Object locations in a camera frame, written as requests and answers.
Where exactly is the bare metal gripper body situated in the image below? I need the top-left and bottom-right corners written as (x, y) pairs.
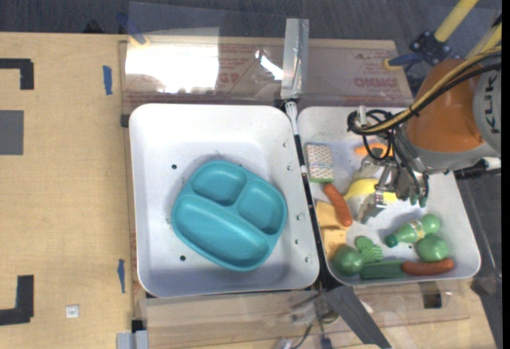
top-left (360, 155), bottom-right (430, 201)

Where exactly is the green rectangular bar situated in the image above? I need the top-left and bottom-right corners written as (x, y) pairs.
top-left (359, 260), bottom-right (406, 280)

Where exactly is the green bottle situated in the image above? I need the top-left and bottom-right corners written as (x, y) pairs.
top-left (383, 214), bottom-right (442, 249)

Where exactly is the yellow cheese slice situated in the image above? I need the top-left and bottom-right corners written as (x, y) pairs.
top-left (322, 228), bottom-right (348, 261)
top-left (314, 199), bottom-right (344, 230)

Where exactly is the green pear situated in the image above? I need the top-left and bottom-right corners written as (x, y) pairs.
top-left (415, 233), bottom-right (451, 263)

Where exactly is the brown sausage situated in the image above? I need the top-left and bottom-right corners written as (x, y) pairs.
top-left (401, 257), bottom-right (456, 276)

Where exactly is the green ridged leaf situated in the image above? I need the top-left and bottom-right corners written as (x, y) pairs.
top-left (355, 235), bottom-right (385, 264)

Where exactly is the green apple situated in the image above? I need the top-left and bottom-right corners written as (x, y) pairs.
top-left (331, 245), bottom-right (366, 277)

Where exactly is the orange sausage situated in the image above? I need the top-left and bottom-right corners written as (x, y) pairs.
top-left (323, 182), bottom-right (354, 228)

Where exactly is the yellow banana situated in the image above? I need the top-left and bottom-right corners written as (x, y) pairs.
top-left (343, 178), bottom-right (399, 210)

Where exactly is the teal divided plate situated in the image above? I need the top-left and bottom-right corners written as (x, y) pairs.
top-left (171, 159), bottom-right (288, 273)

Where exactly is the orange carrot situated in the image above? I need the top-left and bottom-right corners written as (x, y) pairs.
top-left (354, 143), bottom-right (394, 158)

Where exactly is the black cylinder on white bracket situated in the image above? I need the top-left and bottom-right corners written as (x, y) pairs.
top-left (453, 157), bottom-right (502, 180)

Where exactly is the white plastic tray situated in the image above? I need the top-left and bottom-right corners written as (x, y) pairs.
top-left (127, 102), bottom-right (321, 298)
top-left (296, 105), bottom-right (482, 287)

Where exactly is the white patterned packet green edge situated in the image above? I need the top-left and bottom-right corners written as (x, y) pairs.
top-left (304, 142), bottom-right (336, 184)

